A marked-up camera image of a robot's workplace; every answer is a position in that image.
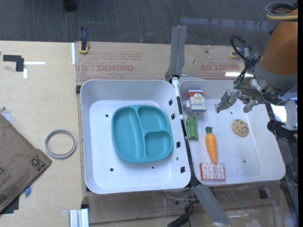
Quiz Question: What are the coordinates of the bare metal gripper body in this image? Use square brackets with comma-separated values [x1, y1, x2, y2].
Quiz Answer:
[236, 78, 286, 105]

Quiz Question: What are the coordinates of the tan chocolate chip biscuit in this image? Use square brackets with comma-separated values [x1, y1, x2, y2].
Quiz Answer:
[231, 119, 250, 138]

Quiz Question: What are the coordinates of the orange and white carton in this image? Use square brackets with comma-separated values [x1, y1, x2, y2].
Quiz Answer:
[187, 89, 207, 113]

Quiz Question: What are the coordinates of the green toy bottle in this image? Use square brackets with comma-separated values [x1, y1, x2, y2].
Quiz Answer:
[185, 115, 199, 141]

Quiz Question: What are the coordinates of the orange carrot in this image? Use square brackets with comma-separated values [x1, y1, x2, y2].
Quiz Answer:
[205, 126, 218, 165]

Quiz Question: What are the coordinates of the white plastic tray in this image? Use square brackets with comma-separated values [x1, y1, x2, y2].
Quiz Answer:
[80, 79, 192, 195]
[178, 79, 286, 187]

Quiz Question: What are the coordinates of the orange and white packet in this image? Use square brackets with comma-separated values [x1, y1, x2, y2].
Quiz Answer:
[199, 162, 226, 181]

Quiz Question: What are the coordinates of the brown cardboard board red print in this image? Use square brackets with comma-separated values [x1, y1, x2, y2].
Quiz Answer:
[74, 41, 288, 224]

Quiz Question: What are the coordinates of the blue divided plate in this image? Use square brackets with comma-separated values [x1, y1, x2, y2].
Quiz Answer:
[111, 105, 174, 164]

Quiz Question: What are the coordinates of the black chair caster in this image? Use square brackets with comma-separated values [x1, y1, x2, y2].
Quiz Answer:
[63, 0, 78, 12]

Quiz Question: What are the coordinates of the brown paper envelope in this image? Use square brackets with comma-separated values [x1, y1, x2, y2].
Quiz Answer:
[0, 112, 53, 214]

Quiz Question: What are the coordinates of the black cylinder on white bracket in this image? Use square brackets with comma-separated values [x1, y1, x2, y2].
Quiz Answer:
[267, 97, 298, 143]

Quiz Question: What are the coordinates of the white tape ring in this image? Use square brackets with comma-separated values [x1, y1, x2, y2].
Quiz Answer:
[44, 128, 77, 160]

